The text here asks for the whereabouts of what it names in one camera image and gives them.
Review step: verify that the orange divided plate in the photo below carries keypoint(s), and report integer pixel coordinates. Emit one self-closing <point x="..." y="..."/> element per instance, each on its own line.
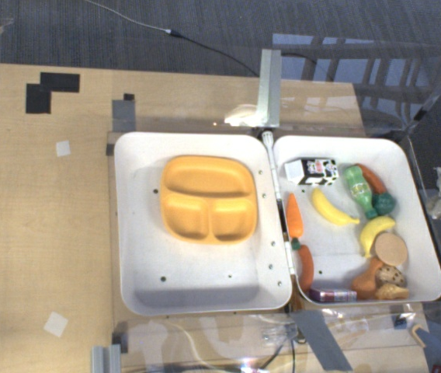
<point x="209" y="177"/>

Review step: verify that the thin black and white rod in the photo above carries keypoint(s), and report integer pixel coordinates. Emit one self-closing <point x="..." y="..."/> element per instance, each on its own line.
<point x="274" y="173"/>

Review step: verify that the black and white milk carton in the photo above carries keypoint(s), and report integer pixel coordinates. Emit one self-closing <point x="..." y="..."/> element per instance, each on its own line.
<point x="315" y="171"/>

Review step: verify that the white plastic tray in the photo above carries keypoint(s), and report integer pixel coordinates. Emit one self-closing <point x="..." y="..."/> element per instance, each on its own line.
<point x="197" y="274"/>
<point x="337" y="247"/>

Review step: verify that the yellow banana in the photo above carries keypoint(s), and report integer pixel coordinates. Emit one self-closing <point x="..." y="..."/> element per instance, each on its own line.
<point x="372" y="231"/>
<point x="329" y="210"/>

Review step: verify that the green plastic bottle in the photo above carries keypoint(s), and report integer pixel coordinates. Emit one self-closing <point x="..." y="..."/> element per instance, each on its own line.
<point x="358" y="189"/>

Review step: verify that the green broccoli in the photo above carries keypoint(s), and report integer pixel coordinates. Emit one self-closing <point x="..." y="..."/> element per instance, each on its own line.
<point x="384" y="204"/>

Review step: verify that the orange-brown chicken drumstick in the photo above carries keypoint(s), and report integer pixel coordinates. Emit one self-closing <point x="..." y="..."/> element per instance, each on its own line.
<point x="366" y="282"/>

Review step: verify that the tan round biscuit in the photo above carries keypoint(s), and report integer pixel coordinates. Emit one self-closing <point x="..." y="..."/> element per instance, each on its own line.
<point x="390" y="249"/>

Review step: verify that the chocolate chip cookie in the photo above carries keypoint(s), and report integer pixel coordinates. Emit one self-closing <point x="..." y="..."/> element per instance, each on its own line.
<point x="391" y="276"/>

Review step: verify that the tan bread piece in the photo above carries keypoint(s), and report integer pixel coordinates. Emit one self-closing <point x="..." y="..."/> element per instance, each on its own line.
<point x="391" y="292"/>

